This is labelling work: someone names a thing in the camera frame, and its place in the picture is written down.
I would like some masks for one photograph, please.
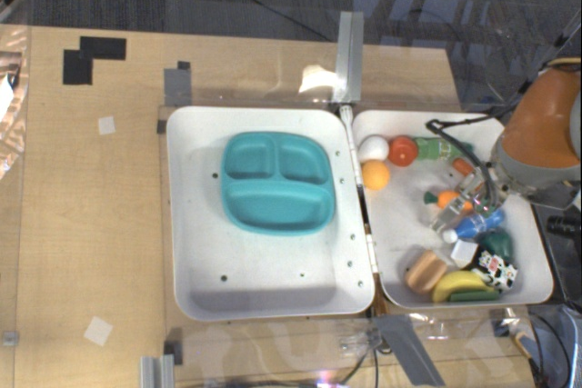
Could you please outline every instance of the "blue bottle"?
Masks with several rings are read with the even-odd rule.
[[[443,232],[443,240],[446,243],[454,243],[457,239],[470,239],[479,233],[492,230],[496,226],[499,226],[505,218],[505,214],[500,209],[495,210],[489,217],[481,214],[465,217],[458,224],[457,228],[454,230],[450,228]]]

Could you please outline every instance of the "teal divided plate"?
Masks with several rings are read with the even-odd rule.
[[[322,147],[287,133],[242,133],[222,158],[222,203],[240,228],[264,234],[311,234],[334,215],[331,168]]]

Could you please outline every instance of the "yellow banana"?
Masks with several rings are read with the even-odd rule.
[[[464,291],[495,291],[483,283],[479,275],[468,270],[457,270],[443,276],[433,290],[433,303],[446,301],[452,293]]]

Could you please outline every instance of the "white tray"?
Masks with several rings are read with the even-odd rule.
[[[329,158],[336,212],[315,234],[243,231],[226,217],[220,163],[249,131],[300,134]],[[319,110],[185,107],[167,124],[176,300],[203,321],[357,313],[374,296],[346,131]]]
[[[457,121],[472,116],[481,115],[366,111],[354,121],[354,139],[356,145],[359,145],[371,134],[380,134],[386,138],[398,135],[435,137],[425,128],[429,120],[438,118]],[[489,160],[491,147],[502,130],[503,126],[497,120],[447,129],[459,140],[473,144],[477,156],[482,160]],[[460,178],[446,162],[415,161],[409,167],[388,165],[391,171],[389,185],[382,191],[366,190],[366,205],[375,238],[382,285],[394,303],[412,309],[483,307],[541,303],[551,295],[552,274],[531,206],[514,195],[503,206],[507,215],[503,226],[512,236],[514,265],[518,268],[516,283],[511,291],[502,293],[500,300],[494,302],[439,304],[432,304],[429,295],[413,293],[404,283],[404,274],[425,249],[434,250],[451,264],[449,255],[452,245],[445,244],[428,227],[438,210],[433,205],[424,205],[423,194],[425,191],[437,193],[448,187],[453,188]]]

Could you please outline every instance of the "wooden table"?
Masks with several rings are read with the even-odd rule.
[[[63,51],[78,49],[81,35],[126,38],[126,60],[95,60],[93,85],[63,85]],[[32,37],[15,387],[135,387],[139,358],[161,355],[172,331],[166,328],[173,303],[165,303],[156,133],[164,69],[190,62],[197,100],[293,103],[302,70],[313,64],[333,70],[336,47],[44,27],[34,27]],[[363,75],[369,100],[395,108],[458,109],[444,51],[366,46]],[[107,116],[115,119],[115,133],[100,135],[98,120]],[[483,315],[476,314],[475,329],[467,327],[474,338],[453,335],[444,352],[437,341],[427,343],[443,377],[457,386],[471,380],[531,386],[527,360],[509,339],[492,338],[490,328],[478,323]],[[84,338],[94,316],[113,325],[103,346]],[[442,315],[451,328],[457,317]],[[185,354],[190,364],[176,368],[183,381],[178,386],[267,369],[294,379],[297,365],[281,365],[276,348],[290,344],[289,354],[315,360],[313,348],[333,336],[334,325],[299,319],[227,328],[185,321],[185,350],[197,347],[205,354]],[[488,356],[467,357],[480,344],[488,344]],[[330,357],[323,354],[322,367],[332,363]],[[407,386],[393,355],[380,363],[382,380]],[[320,368],[314,364],[314,378]],[[367,363],[353,386],[370,386],[373,377]]]

